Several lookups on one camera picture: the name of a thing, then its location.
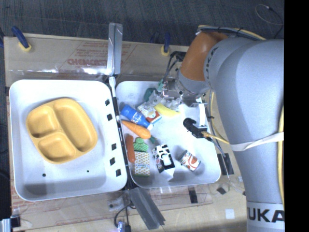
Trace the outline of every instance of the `blue bottle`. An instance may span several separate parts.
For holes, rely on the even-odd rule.
[[[142,113],[138,112],[129,105],[125,105],[121,110],[120,114],[128,118],[131,122],[140,126],[144,126],[149,130],[151,130],[153,127],[153,125],[146,120],[145,116]]]

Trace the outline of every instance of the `white strap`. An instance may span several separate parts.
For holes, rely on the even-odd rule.
[[[231,148],[233,151],[244,151],[246,149],[263,145],[266,143],[272,143],[272,142],[279,142],[284,140],[284,132],[278,132],[273,135],[267,136],[265,138],[262,138],[260,140],[254,141],[254,142],[248,142],[248,143],[242,143],[238,145],[231,145]]]

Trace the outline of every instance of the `hole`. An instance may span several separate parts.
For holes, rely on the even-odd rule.
[[[110,164],[111,166],[115,163],[115,157],[113,157],[112,159],[110,159]]]
[[[120,176],[120,175],[121,175],[121,170],[120,170],[120,169],[117,169],[117,170],[116,170],[116,177],[117,177],[117,176]]]
[[[110,121],[110,120],[112,119],[112,115],[111,115],[111,114],[108,114],[108,115],[107,115],[107,119],[108,119],[108,121]]]

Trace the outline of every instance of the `white tray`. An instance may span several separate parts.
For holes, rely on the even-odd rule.
[[[126,167],[111,93],[105,84],[20,80],[12,84],[9,95],[14,181],[20,197],[41,201],[117,191],[124,187]],[[72,98],[84,108],[97,130],[98,142],[93,150],[77,159],[52,164],[42,158],[31,141],[26,117],[35,107],[62,97]]]
[[[156,87],[156,85],[157,82],[121,82],[116,88],[119,108],[121,109],[123,104],[129,104],[136,108],[143,103],[143,96],[146,89]],[[214,183],[220,178],[221,169],[214,144],[204,138],[195,138],[183,126],[183,120],[187,117],[199,121],[198,108],[188,108],[186,105],[180,105],[180,112],[180,115],[172,118],[162,117],[161,120],[154,124],[154,128],[151,130],[151,134],[158,138],[158,144],[167,144],[169,147],[175,163],[174,178],[168,181],[159,174],[155,160],[151,155],[151,150],[158,144],[154,145],[148,139],[145,142],[149,145],[148,153],[151,155],[151,174],[149,177],[132,176],[133,181],[138,186],[144,188],[190,186]],[[125,126],[122,129],[125,137],[127,133],[134,136],[134,138],[137,137]],[[181,166],[177,161],[178,156],[186,149],[201,160],[201,165],[194,172]]]

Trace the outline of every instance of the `tin can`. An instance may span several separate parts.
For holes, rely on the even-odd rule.
[[[185,150],[178,158],[181,165],[186,166],[192,172],[195,171],[200,165],[201,161],[192,155],[189,151]]]

